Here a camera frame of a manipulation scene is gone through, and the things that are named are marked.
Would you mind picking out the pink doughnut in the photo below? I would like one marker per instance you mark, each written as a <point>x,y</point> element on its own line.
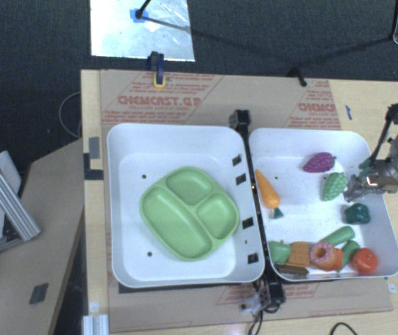
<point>319,261</point>

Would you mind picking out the green grapes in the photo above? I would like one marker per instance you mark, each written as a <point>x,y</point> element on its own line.
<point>333,187</point>

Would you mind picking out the green pea pod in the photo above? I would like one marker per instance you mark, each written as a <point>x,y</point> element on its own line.
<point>351,250</point>

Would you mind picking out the orange round slice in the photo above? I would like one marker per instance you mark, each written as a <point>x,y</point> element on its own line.
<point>339,258</point>

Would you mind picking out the tan waffle biscuit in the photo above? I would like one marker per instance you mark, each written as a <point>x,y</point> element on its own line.
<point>298,255</point>

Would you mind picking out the light green pepper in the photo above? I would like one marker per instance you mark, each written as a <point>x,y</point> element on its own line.
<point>278,251</point>

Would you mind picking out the purple grapes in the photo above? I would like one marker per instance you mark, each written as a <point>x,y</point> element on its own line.
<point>317,163</point>

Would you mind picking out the brown cardboard board red print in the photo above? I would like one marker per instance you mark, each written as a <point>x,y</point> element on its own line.
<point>199,96</point>

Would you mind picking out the orange carrot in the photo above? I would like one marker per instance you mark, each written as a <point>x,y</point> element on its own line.
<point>268,192</point>

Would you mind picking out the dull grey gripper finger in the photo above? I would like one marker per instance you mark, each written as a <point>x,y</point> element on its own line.
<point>356,180</point>
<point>352,194</point>

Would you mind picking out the thin black rod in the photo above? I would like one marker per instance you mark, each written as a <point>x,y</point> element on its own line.
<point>253,183</point>

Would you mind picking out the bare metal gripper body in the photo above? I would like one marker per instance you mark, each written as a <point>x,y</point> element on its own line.
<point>389,180</point>

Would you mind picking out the white plastic tray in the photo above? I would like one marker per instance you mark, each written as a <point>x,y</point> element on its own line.
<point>303,218</point>
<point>129,222</point>

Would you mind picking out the dark green broccoli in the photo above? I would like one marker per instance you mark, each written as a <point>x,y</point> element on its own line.
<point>357,214</point>

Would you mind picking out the orange tomato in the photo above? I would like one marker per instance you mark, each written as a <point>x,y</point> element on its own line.
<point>364,261</point>

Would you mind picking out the green divided plate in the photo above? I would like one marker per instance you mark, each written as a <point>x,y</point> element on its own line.
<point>171,218</point>

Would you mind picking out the brown chocolate bar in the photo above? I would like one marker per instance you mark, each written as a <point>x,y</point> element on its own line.
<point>293,270</point>

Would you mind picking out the green cucumber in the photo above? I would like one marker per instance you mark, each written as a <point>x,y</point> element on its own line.
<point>340,236</point>

